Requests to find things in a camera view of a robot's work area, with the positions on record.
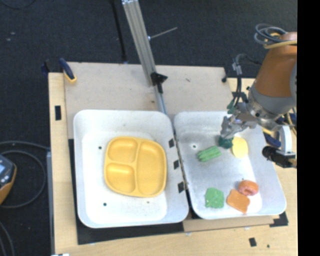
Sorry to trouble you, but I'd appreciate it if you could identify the yellow round slice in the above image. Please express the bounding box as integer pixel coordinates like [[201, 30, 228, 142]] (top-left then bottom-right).
[[231, 136, 249, 159]]

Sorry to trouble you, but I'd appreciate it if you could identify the brown cardboard board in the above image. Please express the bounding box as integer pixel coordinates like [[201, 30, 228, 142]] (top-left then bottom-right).
[[63, 61, 275, 233]]

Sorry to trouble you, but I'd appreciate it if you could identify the orange doughnut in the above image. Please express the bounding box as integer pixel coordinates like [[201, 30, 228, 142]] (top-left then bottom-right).
[[237, 179, 260, 197]]

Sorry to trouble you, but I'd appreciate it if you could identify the white plastic tray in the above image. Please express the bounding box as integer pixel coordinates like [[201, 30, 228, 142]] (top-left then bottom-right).
[[173, 110, 288, 221], [73, 109, 190, 229]]

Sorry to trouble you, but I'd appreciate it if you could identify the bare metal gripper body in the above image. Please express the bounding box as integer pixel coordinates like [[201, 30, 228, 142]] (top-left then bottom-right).
[[228, 101, 281, 131]]

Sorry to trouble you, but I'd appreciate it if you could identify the green bean bundle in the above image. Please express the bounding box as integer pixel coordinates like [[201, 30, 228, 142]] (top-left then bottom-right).
[[196, 145, 222, 163]]

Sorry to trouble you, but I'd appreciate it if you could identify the orange bread slice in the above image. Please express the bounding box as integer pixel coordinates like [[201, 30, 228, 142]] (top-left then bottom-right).
[[226, 189, 251, 214]]

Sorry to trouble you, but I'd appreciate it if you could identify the green lettuce leaf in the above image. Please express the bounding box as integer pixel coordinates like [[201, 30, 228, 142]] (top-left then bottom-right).
[[204, 187, 225, 209]]

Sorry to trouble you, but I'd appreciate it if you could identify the yellow divided plate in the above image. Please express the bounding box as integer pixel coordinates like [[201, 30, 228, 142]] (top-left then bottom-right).
[[103, 136, 168, 199]]

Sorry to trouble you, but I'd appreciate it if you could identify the dark green broccoli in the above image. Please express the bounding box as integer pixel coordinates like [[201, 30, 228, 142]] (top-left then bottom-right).
[[218, 135, 235, 150]]

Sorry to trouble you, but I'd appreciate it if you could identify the black cylinder on white bracket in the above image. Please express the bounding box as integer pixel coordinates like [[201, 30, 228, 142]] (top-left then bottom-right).
[[261, 124, 297, 169]]

